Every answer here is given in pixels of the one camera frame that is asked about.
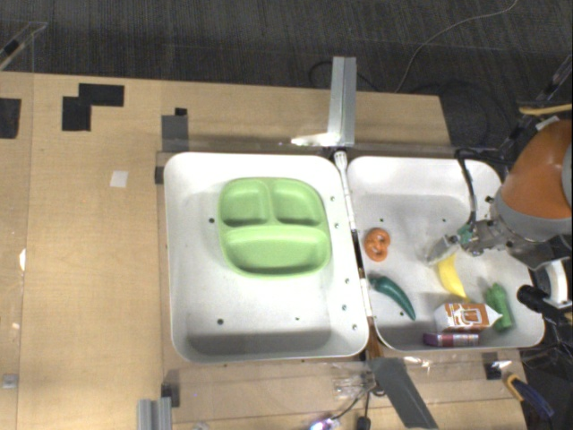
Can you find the green divided plate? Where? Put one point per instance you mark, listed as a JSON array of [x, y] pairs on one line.
[[275, 249]]

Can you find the green chili pepper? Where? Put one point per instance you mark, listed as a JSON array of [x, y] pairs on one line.
[[394, 291]]

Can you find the green broccoli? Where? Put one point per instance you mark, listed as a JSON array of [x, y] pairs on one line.
[[500, 305]]

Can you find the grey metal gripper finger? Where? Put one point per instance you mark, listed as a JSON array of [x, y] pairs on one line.
[[436, 253], [451, 243]]

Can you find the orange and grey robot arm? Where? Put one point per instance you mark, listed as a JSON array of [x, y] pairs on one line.
[[537, 182]]

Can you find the black cylinder on white bracket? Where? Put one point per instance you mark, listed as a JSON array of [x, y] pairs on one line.
[[553, 300]]

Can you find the purple can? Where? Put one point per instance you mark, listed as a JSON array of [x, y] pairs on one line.
[[450, 339]]

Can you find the yellow banana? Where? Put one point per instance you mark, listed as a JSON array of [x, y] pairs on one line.
[[450, 276]]

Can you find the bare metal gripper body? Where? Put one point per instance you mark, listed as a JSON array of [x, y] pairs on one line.
[[492, 238]]

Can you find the white plastic tray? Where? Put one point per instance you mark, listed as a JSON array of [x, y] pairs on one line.
[[268, 320], [412, 195]]

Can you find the orange and white carton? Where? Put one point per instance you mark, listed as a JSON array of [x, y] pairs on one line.
[[465, 317]]

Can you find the orange pretzel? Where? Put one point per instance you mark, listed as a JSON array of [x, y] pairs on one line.
[[371, 251]]

